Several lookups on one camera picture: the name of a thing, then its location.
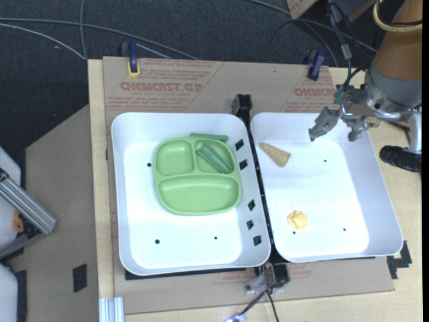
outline yellow cable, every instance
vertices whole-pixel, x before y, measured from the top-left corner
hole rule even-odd
[[[392,25],[387,25],[386,23],[383,23],[379,16],[378,16],[378,10],[377,10],[377,4],[374,4],[374,8],[373,8],[373,18],[375,23],[383,30],[385,31],[389,31],[389,32],[410,32],[410,31],[415,31],[415,30],[420,30],[423,28],[423,23],[418,24],[418,25],[411,25],[411,26],[392,26]]]

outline green tray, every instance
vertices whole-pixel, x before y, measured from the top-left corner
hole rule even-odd
[[[154,176],[160,203],[173,213],[222,213],[241,199],[239,169],[224,140],[187,137],[160,143]]]

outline blue clip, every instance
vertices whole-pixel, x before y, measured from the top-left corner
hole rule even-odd
[[[326,58],[326,52],[324,50],[317,50],[316,55],[314,56],[312,66],[308,70],[307,77],[311,78],[314,81],[317,81],[319,77],[320,67],[324,59]]]
[[[137,58],[137,48],[134,42],[128,42],[128,55],[128,75],[131,78],[138,78],[140,76],[140,65]]]

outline robotic arm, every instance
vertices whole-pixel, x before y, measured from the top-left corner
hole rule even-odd
[[[310,139],[326,134],[342,119],[351,128],[349,141],[381,121],[406,122],[410,147],[385,146],[380,158],[412,172],[422,171],[422,14],[423,0],[405,0],[391,24],[379,16],[379,0],[373,8],[375,23],[387,31],[366,71],[359,89],[350,77],[334,94],[338,110],[325,107],[309,129]]]

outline black fabric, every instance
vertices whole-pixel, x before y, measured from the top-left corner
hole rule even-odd
[[[287,9],[286,0],[259,0]],[[0,0],[0,18],[79,21],[81,0]],[[328,25],[326,0],[318,1],[303,18]],[[244,0],[86,0],[84,22],[113,28],[165,44],[201,60],[302,63],[311,50],[324,45],[302,23],[276,29],[290,18],[279,11]],[[79,27],[0,19],[53,37],[82,54]],[[377,48],[383,32],[371,12],[353,23],[356,36]],[[339,66],[347,66],[332,32],[314,26],[334,51]],[[84,29],[89,58],[116,56],[131,38]],[[86,62],[63,46],[22,30],[0,25],[0,146],[13,158],[26,147],[88,104]],[[137,41],[172,58],[169,50]],[[356,47],[352,65],[368,58]],[[158,55],[138,48],[140,57]],[[325,64],[334,66],[327,57]]]

